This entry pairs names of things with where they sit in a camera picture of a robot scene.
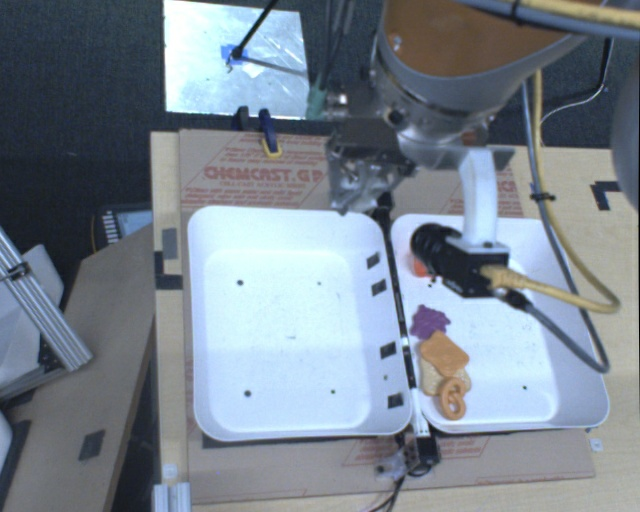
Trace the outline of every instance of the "toy pretzel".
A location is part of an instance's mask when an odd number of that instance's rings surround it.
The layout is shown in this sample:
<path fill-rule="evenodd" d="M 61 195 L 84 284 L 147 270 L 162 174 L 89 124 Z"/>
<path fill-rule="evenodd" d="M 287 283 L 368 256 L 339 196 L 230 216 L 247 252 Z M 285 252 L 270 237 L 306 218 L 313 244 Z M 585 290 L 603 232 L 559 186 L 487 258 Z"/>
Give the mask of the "toy pretzel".
<path fill-rule="evenodd" d="M 442 331 L 434 331 L 420 344 L 422 391 L 440 398 L 445 418 L 459 420 L 467 410 L 464 395 L 471 389 L 471 379 L 464 367 L 469 356 Z"/>

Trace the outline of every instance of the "dark background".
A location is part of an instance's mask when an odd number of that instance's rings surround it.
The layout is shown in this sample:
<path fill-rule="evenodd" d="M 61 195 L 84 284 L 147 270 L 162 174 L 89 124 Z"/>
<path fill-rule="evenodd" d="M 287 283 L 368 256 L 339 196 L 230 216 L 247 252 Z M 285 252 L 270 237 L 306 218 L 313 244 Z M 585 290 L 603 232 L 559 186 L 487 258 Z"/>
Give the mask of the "dark background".
<path fill-rule="evenodd" d="M 213 3 L 263 7 L 267 1 Z M 357 3 L 336 82 L 357 80 L 367 64 L 380 5 Z M 315 72 L 324 2 L 281 0 L 278 8 L 301 12 L 307 61 Z M 600 39 L 588 40 L 549 66 L 546 110 L 593 92 L 602 46 Z M 163 48 L 159 0 L 0 0 L 0 226 L 22 251 L 44 244 L 67 284 L 91 252 L 91 219 L 98 209 L 150 200 L 151 131 L 229 128 L 228 118 L 165 112 Z M 609 146 L 615 100 L 637 51 L 637 45 L 616 42 L 605 91 L 545 123 L 548 146 Z M 276 126 L 298 133 L 331 130 L 300 121 Z M 519 98 L 493 123 L 490 142 L 524 143 Z M 152 426 L 150 410 L 143 400 L 141 417 L 147 420 L 134 430 L 127 490 L 116 510 L 147 492 L 150 459 L 142 446 Z"/>

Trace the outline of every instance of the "white plastic container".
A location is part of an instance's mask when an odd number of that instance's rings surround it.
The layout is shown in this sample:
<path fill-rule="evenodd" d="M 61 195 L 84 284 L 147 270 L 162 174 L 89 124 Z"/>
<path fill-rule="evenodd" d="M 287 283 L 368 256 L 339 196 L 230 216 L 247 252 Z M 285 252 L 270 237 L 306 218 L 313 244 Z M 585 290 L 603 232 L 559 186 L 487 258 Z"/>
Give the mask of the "white plastic container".
<path fill-rule="evenodd" d="M 420 393 L 427 420 L 449 433 L 593 427 L 609 412 L 601 375 L 575 357 L 537 321 L 497 299 L 463 299 L 440 280 L 429 286 L 416 277 L 410 240 L 422 224 L 462 230 L 462 218 L 405 215 L 392 228 L 392 241 L 407 323 L 420 304 L 451 321 L 446 334 L 470 356 L 466 367 L 472 388 L 467 412 L 457 421 L 445 418 L 437 400 Z M 510 252 L 509 266 L 532 279 L 566 289 L 562 271 L 544 228 L 534 219 L 498 219 L 498 240 Z M 578 310 L 546 295 L 525 291 L 533 304 L 593 355 L 589 333 Z M 416 346 L 411 336 L 416 371 Z"/>
<path fill-rule="evenodd" d="M 212 206 L 189 222 L 194 410 L 224 441 L 384 435 L 411 404 L 379 227 Z"/>

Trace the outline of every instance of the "silver sheet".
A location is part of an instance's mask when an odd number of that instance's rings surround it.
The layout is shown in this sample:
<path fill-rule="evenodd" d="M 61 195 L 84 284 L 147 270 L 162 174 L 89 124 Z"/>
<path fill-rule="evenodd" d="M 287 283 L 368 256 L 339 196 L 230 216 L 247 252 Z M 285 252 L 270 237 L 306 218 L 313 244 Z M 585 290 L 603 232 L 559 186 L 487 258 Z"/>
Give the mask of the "silver sheet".
<path fill-rule="evenodd" d="M 252 116 L 268 108 L 274 117 L 304 117 L 309 80 L 299 13 L 272 11 L 246 47 L 252 62 L 229 72 L 223 49 L 242 41 L 260 9 L 165 0 L 164 12 L 167 111 L 233 114 L 247 105 Z"/>

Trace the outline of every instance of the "white tray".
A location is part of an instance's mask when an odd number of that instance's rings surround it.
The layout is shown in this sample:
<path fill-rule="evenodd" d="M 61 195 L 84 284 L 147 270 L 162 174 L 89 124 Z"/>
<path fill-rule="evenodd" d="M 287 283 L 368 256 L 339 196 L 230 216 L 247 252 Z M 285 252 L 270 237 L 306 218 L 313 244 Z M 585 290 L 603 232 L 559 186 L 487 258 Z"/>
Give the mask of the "white tray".
<path fill-rule="evenodd" d="M 191 218 L 188 245 L 194 410 L 206 434 L 241 441 L 406 426 L 397 316 L 371 219 L 212 206 Z"/>
<path fill-rule="evenodd" d="M 467 412 L 458 421 L 446 419 L 436 399 L 420 393 L 427 420 L 450 433 L 592 427 L 602 423 L 609 411 L 602 376 L 532 317 L 497 299 L 463 299 L 440 280 L 430 287 L 428 279 L 415 276 L 409 242 L 415 229 L 428 222 L 462 230 L 462 218 L 453 216 L 405 215 L 394 223 L 392 240 L 407 324 L 411 326 L 420 304 L 445 313 L 451 321 L 447 335 L 471 358 L 467 372 L 472 389 L 465 396 Z M 511 249 L 511 268 L 566 289 L 539 221 L 499 219 L 498 240 Z M 593 354 L 576 308 L 544 295 L 525 294 Z M 414 357 L 419 342 L 411 337 Z"/>

